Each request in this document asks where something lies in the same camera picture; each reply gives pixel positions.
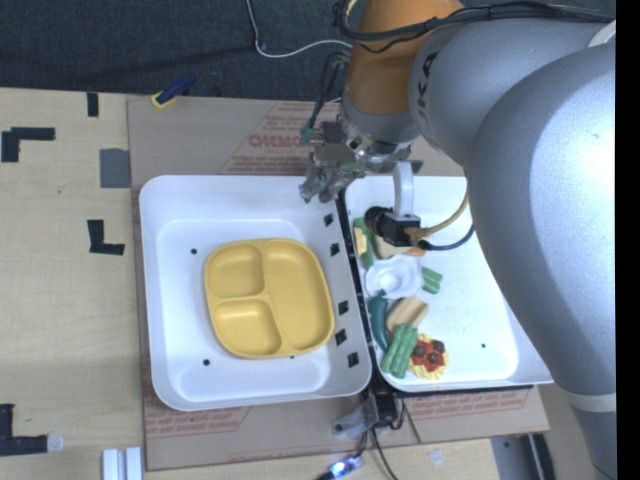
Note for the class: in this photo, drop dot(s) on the green toy asparagus bundle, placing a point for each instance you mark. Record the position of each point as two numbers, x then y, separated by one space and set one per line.
399 350

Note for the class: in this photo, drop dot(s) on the brown cardboard board red print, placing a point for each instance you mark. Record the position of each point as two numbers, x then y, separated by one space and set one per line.
200 133

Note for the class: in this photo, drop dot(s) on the tan toy bread slice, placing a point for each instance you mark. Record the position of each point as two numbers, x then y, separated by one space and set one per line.
385 250

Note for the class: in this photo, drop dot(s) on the dark green toy pepper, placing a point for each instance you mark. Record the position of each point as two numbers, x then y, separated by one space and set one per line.
378 318

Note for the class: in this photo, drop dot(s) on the white toy fried egg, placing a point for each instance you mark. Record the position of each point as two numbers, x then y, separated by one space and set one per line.
395 275

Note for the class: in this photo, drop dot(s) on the short green toy beans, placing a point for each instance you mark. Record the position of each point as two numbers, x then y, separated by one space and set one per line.
432 280

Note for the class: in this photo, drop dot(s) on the white plastic tray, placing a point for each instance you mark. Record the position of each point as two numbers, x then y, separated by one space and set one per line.
175 268
475 318

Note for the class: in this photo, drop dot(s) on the black cylinder on white bracket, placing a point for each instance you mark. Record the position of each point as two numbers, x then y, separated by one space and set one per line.
404 193

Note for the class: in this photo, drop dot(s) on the yellow toy spaghetti with meatballs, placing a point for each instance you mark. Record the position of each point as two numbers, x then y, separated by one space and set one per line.
430 360

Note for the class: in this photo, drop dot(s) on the yellow divided plate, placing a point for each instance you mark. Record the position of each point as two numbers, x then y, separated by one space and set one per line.
295 293

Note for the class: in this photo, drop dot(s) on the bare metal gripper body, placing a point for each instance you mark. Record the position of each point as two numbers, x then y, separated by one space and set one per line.
336 154

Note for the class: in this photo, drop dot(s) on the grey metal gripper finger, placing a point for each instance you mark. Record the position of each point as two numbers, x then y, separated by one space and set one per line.
332 186
310 187

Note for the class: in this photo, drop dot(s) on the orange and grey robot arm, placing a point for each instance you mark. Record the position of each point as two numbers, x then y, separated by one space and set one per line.
530 158

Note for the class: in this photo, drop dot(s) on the green and yellow toy corn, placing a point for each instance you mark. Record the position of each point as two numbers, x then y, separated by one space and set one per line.
361 238

